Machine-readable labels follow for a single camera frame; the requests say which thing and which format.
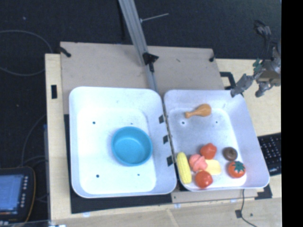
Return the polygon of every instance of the black cable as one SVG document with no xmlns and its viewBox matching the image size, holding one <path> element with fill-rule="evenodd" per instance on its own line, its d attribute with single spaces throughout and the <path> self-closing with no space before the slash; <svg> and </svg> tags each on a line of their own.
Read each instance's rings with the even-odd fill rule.
<svg viewBox="0 0 303 227">
<path fill-rule="evenodd" d="M 48 203 L 47 200 L 43 200 L 44 198 L 48 197 L 49 193 L 42 195 L 41 197 L 36 197 L 35 201 L 43 202 L 43 203 Z"/>
<path fill-rule="evenodd" d="M 254 30 L 259 36 L 261 36 L 264 39 L 263 50 L 260 55 L 260 58 L 264 60 L 265 56 L 267 55 L 267 53 L 269 51 L 270 44 L 271 44 L 271 31 L 270 31 L 269 26 L 260 20 L 254 21 Z"/>
<path fill-rule="evenodd" d="M 39 160 L 39 161 L 35 162 L 35 164 L 32 166 L 32 168 L 35 168 L 38 164 L 40 164 L 42 162 L 48 162 L 48 160 L 46 160 L 46 159 Z"/>
<path fill-rule="evenodd" d="M 258 227 L 258 226 L 256 226 L 256 225 L 254 225 L 254 224 L 248 222 L 245 218 L 243 218 L 242 210 L 243 210 L 243 207 L 244 207 L 244 189 L 243 189 L 243 191 L 242 191 L 242 197 L 243 197 L 243 200 L 242 200 L 242 207 L 241 207 L 241 210 L 240 210 L 241 218 L 242 218 L 246 223 L 248 223 L 249 225 L 254 226 L 254 227 Z"/>
<path fill-rule="evenodd" d="M 30 135 L 32 134 L 34 128 L 40 123 L 40 121 L 42 121 L 44 118 L 46 117 L 46 114 L 44 114 L 43 116 L 41 116 L 37 121 L 36 123 L 33 125 L 33 127 L 30 129 L 25 141 L 24 141 L 24 144 L 23 144 L 23 148 L 22 148 L 22 155 L 21 155 L 21 166 L 24 166 L 24 154 L 25 154 L 25 148 L 27 146 L 27 141 L 30 137 Z"/>
<path fill-rule="evenodd" d="M 39 158 L 45 158 L 45 156 L 35 156 L 35 157 L 32 157 L 32 158 L 26 160 L 26 161 L 23 163 L 23 166 L 24 166 L 26 163 L 28 163 L 28 162 L 30 162 L 30 161 L 32 161 L 32 160 L 39 159 Z"/>
<path fill-rule="evenodd" d="M 52 47 L 50 46 L 50 44 L 43 37 L 41 37 L 40 35 L 37 35 L 35 33 L 29 32 L 29 31 L 18 30 L 18 29 L 0 31 L 0 34 L 5 34 L 5 33 L 23 33 L 23 34 L 32 35 L 34 37 L 37 37 L 38 39 L 42 40 L 47 45 L 50 52 L 53 53 L 53 50 L 52 50 Z M 14 75 L 14 76 L 19 76 L 19 77 L 32 77 L 32 76 L 38 75 L 40 73 L 43 73 L 45 71 L 45 69 L 42 69 L 42 70 L 40 70 L 38 72 L 35 72 L 35 73 L 21 74 L 21 73 L 12 72 L 12 71 L 7 70 L 3 67 L 0 67 L 0 70 L 6 72 L 8 74 L 11 74 L 11 75 Z"/>
</svg>

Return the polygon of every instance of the wooden table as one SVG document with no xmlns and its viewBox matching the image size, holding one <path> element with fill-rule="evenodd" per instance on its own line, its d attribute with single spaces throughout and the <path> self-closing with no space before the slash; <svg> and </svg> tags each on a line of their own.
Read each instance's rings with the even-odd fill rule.
<svg viewBox="0 0 303 227">
<path fill-rule="evenodd" d="M 63 115 L 68 114 L 68 94 L 77 86 L 148 88 L 144 69 L 138 66 L 132 45 L 61 43 L 71 54 L 46 54 L 47 126 L 49 151 L 50 219 L 71 226 L 246 226 L 236 218 L 241 208 L 241 191 L 172 193 L 173 202 L 71 214 L 70 189 Z M 228 84 L 220 71 L 231 72 L 237 81 L 252 74 L 252 60 L 215 60 L 211 49 L 150 46 L 160 58 L 155 63 L 159 94 L 173 88 L 224 89 Z M 244 92 L 256 134 L 281 131 L 281 88 L 255 98 L 255 83 Z M 263 189 L 245 191 L 243 216 L 255 225 L 282 223 L 281 176 L 270 178 L 272 199 L 253 201 Z"/>
</svg>

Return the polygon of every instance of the red tomato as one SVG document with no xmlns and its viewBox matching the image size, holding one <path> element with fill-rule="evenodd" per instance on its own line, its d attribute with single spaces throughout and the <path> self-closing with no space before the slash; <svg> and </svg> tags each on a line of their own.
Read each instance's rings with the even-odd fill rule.
<svg viewBox="0 0 303 227">
<path fill-rule="evenodd" d="M 196 174 L 195 181 L 200 188 L 205 188 L 213 183 L 213 177 L 207 171 L 201 171 Z"/>
<path fill-rule="evenodd" d="M 228 173 L 231 177 L 239 178 L 244 176 L 244 174 L 246 173 L 246 169 L 242 162 L 232 161 L 228 165 Z"/>
<path fill-rule="evenodd" d="M 215 154 L 217 153 L 217 147 L 214 146 L 212 143 L 208 143 L 201 147 L 200 154 L 205 157 L 207 160 L 211 160 L 214 158 Z"/>
</svg>

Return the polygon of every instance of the blue bowl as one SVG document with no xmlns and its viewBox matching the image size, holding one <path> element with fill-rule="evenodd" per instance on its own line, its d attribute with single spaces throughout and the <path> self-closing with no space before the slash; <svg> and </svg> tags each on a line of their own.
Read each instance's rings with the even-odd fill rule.
<svg viewBox="0 0 303 227">
<path fill-rule="evenodd" d="M 111 141 L 116 159 L 126 166 L 139 166 L 152 156 L 152 141 L 141 129 L 123 127 L 117 130 Z"/>
</svg>

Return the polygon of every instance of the keyboard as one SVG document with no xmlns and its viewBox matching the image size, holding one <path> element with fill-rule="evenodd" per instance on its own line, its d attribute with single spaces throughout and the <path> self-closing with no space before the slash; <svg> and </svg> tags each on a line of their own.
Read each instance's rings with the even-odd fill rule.
<svg viewBox="0 0 303 227">
<path fill-rule="evenodd" d="M 258 137 L 270 176 L 282 173 L 281 133 Z"/>
</svg>

